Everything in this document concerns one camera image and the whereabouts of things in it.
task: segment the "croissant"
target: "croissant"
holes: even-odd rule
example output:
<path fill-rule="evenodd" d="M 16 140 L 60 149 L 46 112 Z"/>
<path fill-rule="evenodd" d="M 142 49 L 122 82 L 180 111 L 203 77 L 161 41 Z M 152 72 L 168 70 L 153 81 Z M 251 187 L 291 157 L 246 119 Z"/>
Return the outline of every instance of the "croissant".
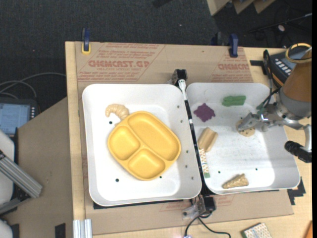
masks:
<path fill-rule="evenodd" d="M 106 108 L 106 117 L 109 117 L 111 113 L 117 115 L 122 121 L 129 115 L 129 110 L 120 104 L 111 104 Z"/>

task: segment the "dark floor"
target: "dark floor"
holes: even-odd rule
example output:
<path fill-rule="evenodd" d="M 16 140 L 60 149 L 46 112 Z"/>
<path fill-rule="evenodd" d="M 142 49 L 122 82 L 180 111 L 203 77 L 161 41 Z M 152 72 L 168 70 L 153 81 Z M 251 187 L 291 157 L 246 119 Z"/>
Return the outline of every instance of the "dark floor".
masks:
<path fill-rule="evenodd" d="M 38 73 L 65 74 L 65 41 L 80 41 L 82 28 L 90 29 L 91 41 L 209 45 L 216 33 L 222 42 L 237 34 L 244 47 L 289 47 L 312 44 L 312 17 L 287 24 L 284 35 L 273 25 L 312 12 L 312 0 L 277 0 L 258 14 L 253 5 L 237 15 L 229 3 L 211 16 L 206 0 L 0 0 L 1 97 L 33 98 L 29 87 L 18 84 L 3 91 L 9 80 Z M 41 110 L 66 96 L 61 75 L 41 75 L 25 81 L 33 86 Z"/>

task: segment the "blue clamp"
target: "blue clamp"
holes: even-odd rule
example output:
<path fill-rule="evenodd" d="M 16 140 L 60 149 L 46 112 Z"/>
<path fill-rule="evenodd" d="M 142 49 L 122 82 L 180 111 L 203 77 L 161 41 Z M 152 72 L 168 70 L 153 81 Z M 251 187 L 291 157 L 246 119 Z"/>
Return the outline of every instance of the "blue clamp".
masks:
<path fill-rule="evenodd" d="M 81 51 L 85 55 L 88 55 L 91 52 L 91 46 L 90 46 L 90 43 L 89 43 L 89 37 L 90 37 L 89 29 L 84 28 L 83 29 L 83 35 L 82 35 L 83 44 L 81 46 Z"/>
<path fill-rule="evenodd" d="M 236 34 L 230 34 L 229 36 L 229 54 L 232 58 L 238 57 L 238 36 Z"/>

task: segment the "white tray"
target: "white tray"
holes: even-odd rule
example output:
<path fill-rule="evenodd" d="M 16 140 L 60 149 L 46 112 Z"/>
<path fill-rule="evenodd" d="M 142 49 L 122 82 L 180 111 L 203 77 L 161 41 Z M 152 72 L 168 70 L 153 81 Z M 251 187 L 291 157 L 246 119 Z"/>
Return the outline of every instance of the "white tray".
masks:
<path fill-rule="evenodd" d="M 193 83 L 187 88 L 197 140 L 204 128 L 218 133 L 212 149 L 207 152 L 210 178 L 207 187 L 216 194 L 263 191 L 296 187 L 300 175 L 294 156 L 284 149 L 287 136 L 284 127 L 274 126 L 267 132 L 256 128 L 251 137 L 237 132 L 236 123 L 268 96 L 269 89 L 258 83 Z M 245 95 L 243 106 L 223 106 L 227 96 Z M 215 117 L 203 122 L 194 111 L 206 103 Z M 245 174 L 248 186 L 223 189 L 222 185 L 237 175 Z"/>
<path fill-rule="evenodd" d="M 89 192 L 101 206 L 194 198 L 202 181 L 181 91 L 172 85 L 92 84 L 83 92 Z M 111 155 L 107 138 L 119 118 L 105 116 L 110 104 L 147 111 L 179 138 L 181 153 L 161 178 L 142 181 L 129 174 Z"/>

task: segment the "yellow plate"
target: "yellow plate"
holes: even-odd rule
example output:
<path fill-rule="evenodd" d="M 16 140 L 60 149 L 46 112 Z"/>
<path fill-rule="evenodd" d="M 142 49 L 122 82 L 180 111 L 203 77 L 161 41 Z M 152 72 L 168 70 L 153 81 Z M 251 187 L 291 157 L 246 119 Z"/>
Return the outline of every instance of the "yellow plate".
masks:
<path fill-rule="evenodd" d="M 181 150 L 177 136 L 157 117 L 134 112 L 121 121 L 108 137 L 113 157 L 133 176 L 152 180 L 164 173 Z"/>

